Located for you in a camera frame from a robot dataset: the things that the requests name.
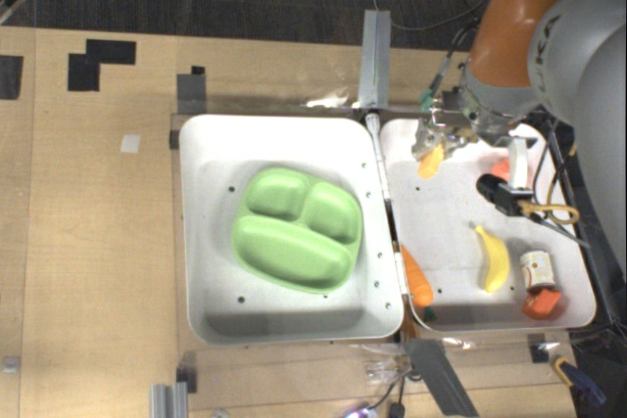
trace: white sticker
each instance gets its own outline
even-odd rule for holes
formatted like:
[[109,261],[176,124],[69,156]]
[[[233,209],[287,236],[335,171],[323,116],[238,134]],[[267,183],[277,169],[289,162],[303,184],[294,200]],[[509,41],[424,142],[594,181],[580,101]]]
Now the white sticker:
[[141,136],[139,134],[124,134],[121,139],[120,151],[123,154],[136,154],[139,152],[139,142]]

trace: can label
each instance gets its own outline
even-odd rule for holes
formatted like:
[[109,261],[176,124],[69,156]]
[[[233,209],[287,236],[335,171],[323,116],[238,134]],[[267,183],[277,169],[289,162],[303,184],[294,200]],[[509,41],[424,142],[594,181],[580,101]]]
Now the can label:
[[546,251],[529,251],[520,257],[520,268],[527,291],[541,288],[553,288],[555,276],[551,265],[551,256]]

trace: green tray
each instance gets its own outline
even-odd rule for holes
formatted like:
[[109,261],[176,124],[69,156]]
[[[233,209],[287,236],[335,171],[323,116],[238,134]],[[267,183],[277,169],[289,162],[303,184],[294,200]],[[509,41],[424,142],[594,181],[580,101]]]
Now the green tray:
[[350,277],[362,243],[362,208],[343,188],[285,167],[259,172],[242,197],[231,245],[268,281],[326,294]]

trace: carrot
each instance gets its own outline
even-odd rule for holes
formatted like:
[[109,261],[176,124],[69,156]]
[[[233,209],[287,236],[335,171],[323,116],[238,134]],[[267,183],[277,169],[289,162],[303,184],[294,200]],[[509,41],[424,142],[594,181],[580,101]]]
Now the carrot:
[[415,262],[413,256],[401,245],[401,253],[405,262],[405,272],[408,276],[408,285],[410,287],[411,302],[416,308],[425,308],[433,302],[433,290],[422,270]]

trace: wooden table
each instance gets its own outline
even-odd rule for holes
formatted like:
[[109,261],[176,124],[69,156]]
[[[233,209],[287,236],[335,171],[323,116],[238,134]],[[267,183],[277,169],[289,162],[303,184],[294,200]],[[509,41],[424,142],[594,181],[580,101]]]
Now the wooden table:
[[[87,38],[136,41],[136,65],[103,65],[100,92],[69,92],[68,54],[84,53]],[[0,102],[0,356],[22,358],[18,374],[0,373],[0,416],[148,416],[151,385],[171,385],[178,362],[169,150],[176,74],[206,67],[210,96],[224,100],[255,93],[280,101],[295,89],[313,99],[342,87],[356,96],[361,49],[0,27],[0,54],[25,57],[20,100]],[[393,50],[390,102],[415,101],[441,56]],[[451,70],[445,87],[457,79]],[[121,152],[126,134],[141,136],[138,153]],[[567,336],[552,336],[572,360]],[[523,342],[507,365],[499,358],[511,339],[494,343],[501,349],[458,371],[481,416],[575,416],[567,387],[547,364],[531,363]],[[363,380],[361,366],[346,368],[313,375],[312,385]],[[264,371],[278,378],[271,365]],[[479,380],[491,383],[473,385]],[[237,402],[237,384],[223,389],[233,393],[229,401]],[[335,418],[382,390],[298,402],[281,394],[287,386],[275,389],[275,402],[289,403],[227,411]],[[441,416],[423,384],[407,392],[408,418]]]

